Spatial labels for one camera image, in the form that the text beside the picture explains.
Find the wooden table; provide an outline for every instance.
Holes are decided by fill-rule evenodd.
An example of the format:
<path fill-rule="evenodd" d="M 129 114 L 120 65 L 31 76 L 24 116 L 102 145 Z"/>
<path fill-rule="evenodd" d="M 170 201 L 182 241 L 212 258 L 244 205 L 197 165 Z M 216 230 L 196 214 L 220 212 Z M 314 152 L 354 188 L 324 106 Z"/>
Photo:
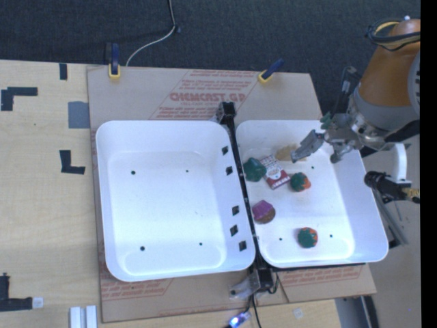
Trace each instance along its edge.
<path fill-rule="evenodd" d="M 68 127 L 68 103 L 87 102 L 86 65 L 0 61 L 0 88 L 37 87 L 0 111 L 0 273 L 10 297 L 43 297 L 44 307 L 0 312 L 0 327 L 67 327 L 72 306 L 96 305 L 99 327 L 222 327 L 233 314 L 211 312 L 102 324 L 90 131 Z M 61 173 L 60 150 L 85 173 Z M 300 308 L 303 317 L 294 310 Z M 340 328 L 335 301 L 258 308 L 262 327 Z M 257 327 L 255 319 L 244 327 Z"/>

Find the cardboard sheet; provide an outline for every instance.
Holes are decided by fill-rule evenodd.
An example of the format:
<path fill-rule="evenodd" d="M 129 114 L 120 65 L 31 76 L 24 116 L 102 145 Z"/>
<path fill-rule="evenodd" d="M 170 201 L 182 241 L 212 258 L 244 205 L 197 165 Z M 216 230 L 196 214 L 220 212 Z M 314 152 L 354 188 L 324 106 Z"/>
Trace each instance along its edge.
<path fill-rule="evenodd" d="M 322 117 L 308 74 L 275 73 L 266 84 L 257 72 L 122 68 L 110 79 L 107 66 L 89 66 L 87 84 L 100 263 L 103 322 L 244 308 L 229 287 L 246 271 L 126 283 L 104 261 L 95 135 L 109 120 L 209 120 L 222 101 L 235 103 L 235 123 L 245 120 L 317 120 Z M 279 273 L 273 295 L 259 305 L 277 305 L 376 292 L 366 264 Z"/>

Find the black tape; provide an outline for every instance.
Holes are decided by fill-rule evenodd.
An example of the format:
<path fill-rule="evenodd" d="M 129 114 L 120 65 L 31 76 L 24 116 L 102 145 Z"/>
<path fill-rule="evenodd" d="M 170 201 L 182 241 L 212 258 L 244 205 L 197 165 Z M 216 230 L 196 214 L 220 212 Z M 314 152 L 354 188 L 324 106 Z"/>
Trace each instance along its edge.
<path fill-rule="evenodd" d="M 68 103 L 68 128 L 90 128 L 88 103 L 81 101 Z"/>
<path fill-rule="evenodd" d="M 59 79 L 60 80 L 67 80 L 68 79 L 67 64 L 65 64 L 65 63 L 59 64 Z"/>
<path fill-rule="evenodd" d="M 71 166 L 71 151 L 70 150 L 60 150 L 59 154 L 61 156 L 62 169 L 61 172 L 68 174 L 80 174 L 85 173 L 85 167 L 72 167 Z"/>
<path fill-rule="evenodd" d="M 11 111 L 14 107 L 14 96 L 37 96 L 37 87 L 8 87 L 1 90 L 1 110 Z"/>

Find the black fabric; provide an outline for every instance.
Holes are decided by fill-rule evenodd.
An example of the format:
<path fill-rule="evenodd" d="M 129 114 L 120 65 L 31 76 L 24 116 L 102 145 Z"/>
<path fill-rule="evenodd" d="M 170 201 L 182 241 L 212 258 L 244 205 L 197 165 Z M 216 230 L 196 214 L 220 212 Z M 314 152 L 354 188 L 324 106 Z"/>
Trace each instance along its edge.
<path fill-rule="evenodd" d="M 180 33 L 130 66 L 281 71 L 311 75 L 332 109 L 344 67 L 363 72 L 381 18 L 420 17 L 421 0 L 172 0 Z M 167 0 L 0 0 L 0 59 L 102 64 L 107 42 L 120 64 L 172 28 Z"/>

